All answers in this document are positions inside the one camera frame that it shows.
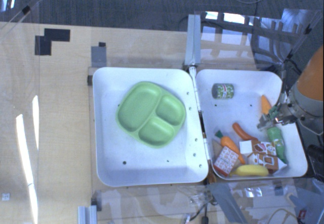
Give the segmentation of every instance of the green can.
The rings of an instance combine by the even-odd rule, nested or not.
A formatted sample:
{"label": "green can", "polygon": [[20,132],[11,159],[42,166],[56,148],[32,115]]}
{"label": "green can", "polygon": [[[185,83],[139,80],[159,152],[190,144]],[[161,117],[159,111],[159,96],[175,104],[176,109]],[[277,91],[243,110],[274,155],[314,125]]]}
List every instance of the green can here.
{"label": "green can", "polygon": [[234,86],[232,84],[214,84],[212,95],[215,99],[228,99],[234,96]]}

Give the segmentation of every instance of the white tray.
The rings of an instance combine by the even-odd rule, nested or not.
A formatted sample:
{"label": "white tray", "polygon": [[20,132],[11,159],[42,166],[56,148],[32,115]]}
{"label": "white tray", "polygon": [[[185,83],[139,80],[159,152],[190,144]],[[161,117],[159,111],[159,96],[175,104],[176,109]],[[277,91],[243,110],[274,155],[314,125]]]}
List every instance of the white tray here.
{"label": "white tray", "polygon": [[[175,138],[155,149],[123,132],[115,114],[128,90],[151,81],[179,98],[186,119]],[[196,183],[208,173],[205,146],[189,74],[177,69],[100,68],[93,76],[99,179],[108,186]]]}
{"label": "white tray", "polygon": [[[239,146],[240,137],[232,128],[234,122],[250,135],[261,141],[267,141],[266,131],[257,129],[261,117],[261,96],[265,95],[274,105],[280,93],[281,79],[266,71],[215,70],[206,69],[197,74],[196,78],[199,100],[204,119],[206,135],[209,143],[211,158],[214,160],[212,139],[219,142],[215,133],[221,130]],[[220,100],[212,96],[212,86],[215,83],[230,83],[234,85],[234,97]],[[307,160],[295,124],[281,126],[282,136],[286,145],[288,167],[278,171],[271,178],[298,177],[307,171]],[[232,176],[226,180],[262,179],[264,177]]]}

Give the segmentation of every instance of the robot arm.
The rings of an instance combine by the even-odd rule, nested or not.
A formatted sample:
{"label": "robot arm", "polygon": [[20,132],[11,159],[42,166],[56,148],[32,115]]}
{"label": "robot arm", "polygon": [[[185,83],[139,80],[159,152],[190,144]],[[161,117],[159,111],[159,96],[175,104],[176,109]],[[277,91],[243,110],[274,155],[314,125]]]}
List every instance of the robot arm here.
{"label": "robot arm", "polygon": [[310,131],[323,133],[323,46],[308,62],[297,82],[288,92],[288,98],[280,97],[269,114],[262,115],[258,129],[268,129],[277,123],[286,125],[297,120]]}

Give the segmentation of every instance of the green bottle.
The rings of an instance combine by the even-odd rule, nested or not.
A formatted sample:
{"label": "green bottle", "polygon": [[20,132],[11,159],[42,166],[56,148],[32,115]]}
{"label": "green bottle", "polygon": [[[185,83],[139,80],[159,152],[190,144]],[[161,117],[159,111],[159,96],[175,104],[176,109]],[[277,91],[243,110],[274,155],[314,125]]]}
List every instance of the green bottle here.
{"label": "green bottle", "polygon": [[278,127],[272,127],[267,130],[268,138],[274,143],[277,157],[285,164],[287,159],[285,156],[285,144],[282,138],[281,130]]}

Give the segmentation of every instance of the toy carrot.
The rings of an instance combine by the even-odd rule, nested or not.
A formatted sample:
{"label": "toy carrot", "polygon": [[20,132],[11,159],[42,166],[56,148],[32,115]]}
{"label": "toy carrot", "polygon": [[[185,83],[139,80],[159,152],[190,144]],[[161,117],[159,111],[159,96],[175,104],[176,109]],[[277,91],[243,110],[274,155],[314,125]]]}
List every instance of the toy carrot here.
{"label": "toy carrot", "polygon": [[227,146],[229,149],[234,151],[238,155],[238,159],[241,162],[241,164],[245,164],[245,160],[243,159],[243,156],[241,155],[238,147],[236,146],[234,141],[229,136],[223,136],[221,138],[221,145],[223,147]]}
{"label": "toy carrot", "polygon": [[261,97],[261,109],[263,114],[268,114],[271,109],[271,104],[265,96]]}

